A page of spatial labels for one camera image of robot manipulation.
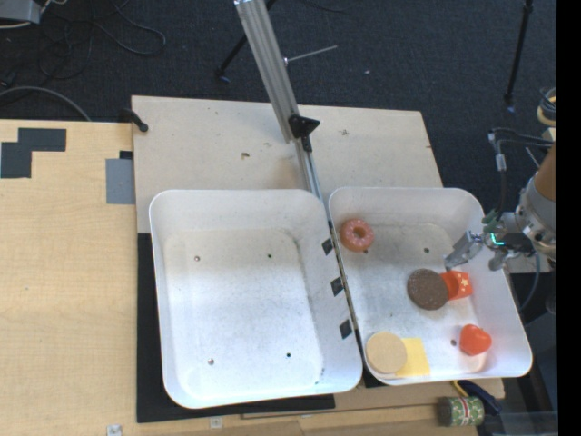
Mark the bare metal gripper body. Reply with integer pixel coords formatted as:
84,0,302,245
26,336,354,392
493,211,557,263

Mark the red carton with yellow star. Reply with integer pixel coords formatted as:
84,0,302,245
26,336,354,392
439,270,475,302

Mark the dark brown round biscuit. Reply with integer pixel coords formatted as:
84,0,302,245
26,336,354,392
406,268,450,312

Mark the red heart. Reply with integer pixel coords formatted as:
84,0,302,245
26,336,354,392
458,323,494,357

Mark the white plastic tray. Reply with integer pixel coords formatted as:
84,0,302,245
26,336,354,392
148,188,365,411
327,185,534,387

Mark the pink doughnut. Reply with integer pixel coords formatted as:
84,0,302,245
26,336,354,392
339,217,376,253

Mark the yellow square cheese slice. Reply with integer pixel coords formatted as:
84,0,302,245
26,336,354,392
395,337,432,378

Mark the thin black and white rod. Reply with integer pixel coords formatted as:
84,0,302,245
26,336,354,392
326,215,365,362

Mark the tan round biscuit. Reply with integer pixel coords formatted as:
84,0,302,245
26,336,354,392
365,331,409,375

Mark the green patterned can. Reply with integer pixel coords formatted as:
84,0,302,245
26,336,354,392
436,395,486,428

